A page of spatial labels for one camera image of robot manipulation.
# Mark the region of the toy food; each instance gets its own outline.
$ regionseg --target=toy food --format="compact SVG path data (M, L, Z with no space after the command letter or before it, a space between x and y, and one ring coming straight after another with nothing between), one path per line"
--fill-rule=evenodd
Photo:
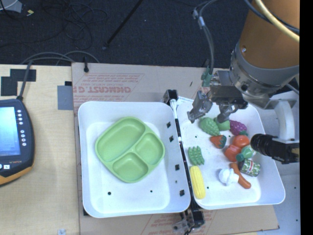
M256 154L256 151L252 149L251 145L247 145L241 149L241 152L236 155L236 160L241 162L244 159L250 159Z
M241 152L241 148L234 146L233 144L229 145L228 148L225 150L224 155L229 159L231 162L236 162L236 155Z
M216 122L218 128L220 131L228 131L230 129L230 122L229 120L224 121L223 123L219 123L217 118L214 118L214 121Z
M238 121L234 121L234 120L229 120L230 123L230 132L237 136L237 135L247 135L247 127L243 124L240 123Z
M197 165L191 166L189 172L195 197L203 199L205 197L205 188L200 168Z
M250 144L250 139L246 135L237 135L233 138L232 144L236 147L243 148Z
M218 136L221 134L216 122L209 117L203 117L200 119L200 128L211 136Z
M218 149L223 149L226 144L226 136L218 135L218 136L211 136L210 141L216 146Z
M234 169L222 169L219 173L219 179L222 183L229 186L231 183L237 183L239 176L234 172Z
M204 164L204 158L202 156L201 149L199 146L192 147L192 148L189 147L188 155L189 155L190 162L193 165L201 165L201 164L203 165Z
M250 159L244 159L243 161L238 163L238 169L244 174L256 177L257 175L259 175L261 165Z
M245 189L251 188L251 183L248 182L240 173L237 163L231 163L230 168L239 176L238 183Z

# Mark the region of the dark floor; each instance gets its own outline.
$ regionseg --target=dark floor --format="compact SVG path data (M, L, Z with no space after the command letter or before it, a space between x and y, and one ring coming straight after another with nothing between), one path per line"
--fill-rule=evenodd
M19 0L20 12L0 10L0 64L31 58L38 65L69 65L55 58L75 51L67 55L75 62L86 57L110 64L201 67L209 45L192 11L207 0L143 0L109 41L138 1ZM214 67L229 67L247 12L243 0L220 0L204 11L214 40Z

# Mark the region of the toy vegetable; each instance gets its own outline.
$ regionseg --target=toy vegetable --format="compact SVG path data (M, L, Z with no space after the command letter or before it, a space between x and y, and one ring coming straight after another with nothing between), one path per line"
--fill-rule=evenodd
M231 163L230 168L234 170L234 172L239 176L238 183L245 189L251 188L251 183L248 182L243 175L241 175L240 170L238 168L237 163Z
M250 159L256 154L256 151L252 149L251 145L247 145L241 149L241 152L236 155L237 161L243 161L244 159Z
M234 169L222 169L219 173L219 179L222 183L229 186L231 183L237 183L239 176L234 172Z
M228 131L230 130L230 122L229 120L226 120L223 123L218 122L217 117L214 118L214 121L216 122L218 128L220 131Z
M201 153L201 148L199 146L197 147L189 147L188 148L188 155L190 162L193 165L203 165L204 164L204 158Z
M234 120L229 120L230 123L230 132L237 136L237 135L247 135L247 127L243 124L240 123L238 121L234 121Z
M217 123L209 117L203 117L200 119L200 128L211 136L218 136L221 134Z
M224 155L229 159L231 162L236 162L236 155L241 152L241 148L234 146L233 144L229 145L228 148L225 150Z
M250 144L250 139L246 135L237 135L233 138L232 144L236 147L243 148Z
M189 172L195 197L203 199L205 197L205 188L200 168L197 165L191 166Z
M211 136L210 141L216 146L218 149L223 149L226 144L226 136L218 135L218 136Z

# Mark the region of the toy can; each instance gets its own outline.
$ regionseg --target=toy can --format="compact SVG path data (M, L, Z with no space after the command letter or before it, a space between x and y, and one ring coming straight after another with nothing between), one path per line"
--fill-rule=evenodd
M261 164L251 159L244 159L238 163L238 168L242 173L256 177L261 170Z

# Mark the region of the corn cob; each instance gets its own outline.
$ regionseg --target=corn cob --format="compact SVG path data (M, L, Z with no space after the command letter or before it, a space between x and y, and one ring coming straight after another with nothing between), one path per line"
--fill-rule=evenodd
M194 196L203 199L205 197L205 187L200 168L197 165L191 166L189 172Z

